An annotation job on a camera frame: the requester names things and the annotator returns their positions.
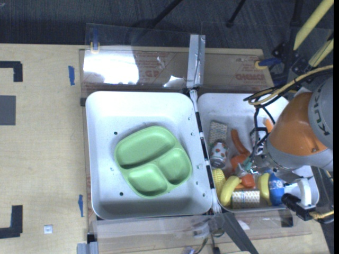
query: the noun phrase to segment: gray square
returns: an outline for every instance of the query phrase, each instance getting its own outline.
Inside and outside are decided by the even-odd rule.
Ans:
[[[16,96],[0,95],[0,125],[15,125]]]

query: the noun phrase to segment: wooden table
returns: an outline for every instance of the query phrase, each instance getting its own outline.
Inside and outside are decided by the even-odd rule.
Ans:
[[[16,125],[0,126],[0,227],[10,226],[12,205],[23,205],[23,232],[20,237],[0,239],[1,253],[76,253],[77,244],[86,241],[79,49],[83,46],[0,45],[1,61],[23,64],[23,82],[13,82],[13,69],[0,69],[0,95],[16,96]],[[70,84],[68,66],[75,70],[75,85]],[[309,234],[253,240],[253,244],[259,253],[329,253],[317,222],[299,224]],[[52,233],[44,234],[45,225],[52,225]],[[218,246],[222,253],[239,251],[232,242]],[[201,253],[211,253],[210,247]]]

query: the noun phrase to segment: yellow banana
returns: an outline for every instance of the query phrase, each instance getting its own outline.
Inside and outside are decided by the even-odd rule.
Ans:
[[[264,173],[258,178],[258,188],[260,190],[260,197],[267,201],[269,206],[272,205],[270,201],[270,190],[269,190],[269,173]]]
[[[217,196],[220,199],[221,190],[222,190],[222,187],[224,186],[224,183],[226,182],[226,178],[225,178],[224,172],[220,168],[216,168],[212,170],[212,175],[213,175],[214,186],[217,191]]]
[[[229,206],[231,204],[232,193],[236,186],[241,182],[242,180],[234,175],[226,180],[220,194],[220,202],[223,206]]]

